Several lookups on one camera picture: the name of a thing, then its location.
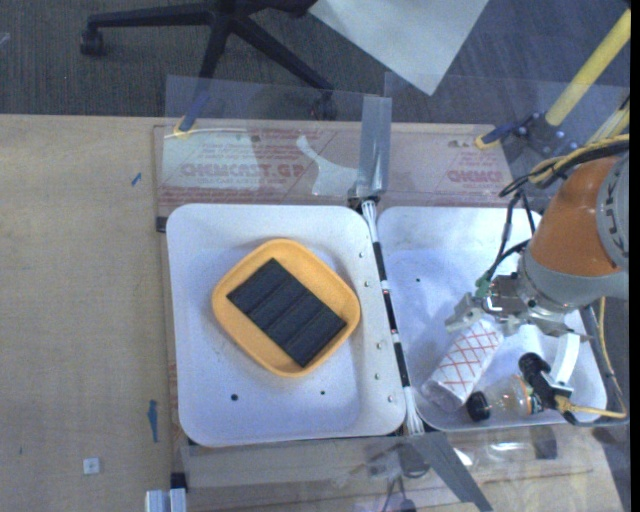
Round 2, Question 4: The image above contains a black cylinder on white bracket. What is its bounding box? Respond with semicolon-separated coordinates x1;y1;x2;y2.
518;331;582;412

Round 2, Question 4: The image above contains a black ribbed rectangular block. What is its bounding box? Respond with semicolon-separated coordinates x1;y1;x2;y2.
225;257;349;369

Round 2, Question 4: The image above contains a white plastic tray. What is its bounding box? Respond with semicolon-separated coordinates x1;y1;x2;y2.
165;202;408;448
375;205;609;433

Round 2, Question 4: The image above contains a clear plastic bottle black cap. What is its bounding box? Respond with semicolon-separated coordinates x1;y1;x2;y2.
465;374;537;423

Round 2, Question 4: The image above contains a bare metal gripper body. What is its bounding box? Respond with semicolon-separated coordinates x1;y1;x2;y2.
481;272;575;338

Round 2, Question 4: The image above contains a thin black and white rod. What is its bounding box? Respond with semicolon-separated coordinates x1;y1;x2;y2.
360;199;427;437

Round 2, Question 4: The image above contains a brown cardboard board red print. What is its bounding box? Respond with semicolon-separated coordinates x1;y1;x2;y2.
152;123;597;501

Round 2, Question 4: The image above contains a black office chair base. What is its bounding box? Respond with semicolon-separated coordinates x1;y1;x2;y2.
79;0;339;122

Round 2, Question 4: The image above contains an orange plate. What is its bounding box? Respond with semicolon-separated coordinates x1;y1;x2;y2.
210;237;363;379

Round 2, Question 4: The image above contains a white roll with red crosshatch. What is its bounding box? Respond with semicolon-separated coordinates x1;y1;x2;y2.
419;317;506;414

